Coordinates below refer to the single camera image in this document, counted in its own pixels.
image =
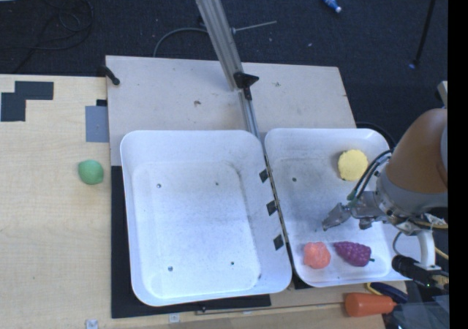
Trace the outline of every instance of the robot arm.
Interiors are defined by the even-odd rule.
[[[405,235],[416,235],[421,246],[421,261],[397,255],[392,266],[425,285],[428,285],[427,279],[432,279],[431,275],[439,276],[437,271],[440,270],[435,265],[432,227],[445,222],[428,212],[448,207],[447,121],[447,110],[442,108],[421,115],[404,133],[394,151],[382,153],[364,173],[370,177],[377,172],[375,188],[351,193],[348,204],[338,203],[322,221],[323,229],[327,230],[352,216],[360,220],[361,229],[382,221]]]

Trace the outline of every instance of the orange handle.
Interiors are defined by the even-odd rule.
[[[389,314],[396,303],[387,295],[351,292],[344,299],[346,312],[352,317],[370,316],[373,314]]]

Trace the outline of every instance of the white tray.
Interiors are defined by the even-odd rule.
[[[370,163],[388,150],[388,144],[381,134],[370,129],[273,129],[265,137],[294,269],[310,286],[378,281],[390,272],[390,249],[380,222],[360,230],[358,220],[351,218],[326,232],[322,229],[328,212],[338,202],[346,204],[346,197],[356,184],[343,181],[338,172],[339,155],[351,148],[362,150]],[[369,188],[374,187],[374,179]],[[315,270],[304,265],[303,247],[311,241],[327,245],[331,253],[328,267]],[[370,246],[375,261],[365,267],[347,264],[334,251],[332,243],[337,241]]]
[[[132,288],[150,306],[279,292],[292,268],[263,148],[242,130],[121,141]]]

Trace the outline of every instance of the blue bottle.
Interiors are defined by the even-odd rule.
[[[336,0],[323,0],[323,2],[327,4],[336,13],[341,12],[341,7],[338,6],[338,4],[336,3]]]

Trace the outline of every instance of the green ball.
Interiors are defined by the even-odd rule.
[[[81,180],[88,185],[100,184],[104,179],[102,165],[96,160],[85,160],[78,164],[78,174]]]

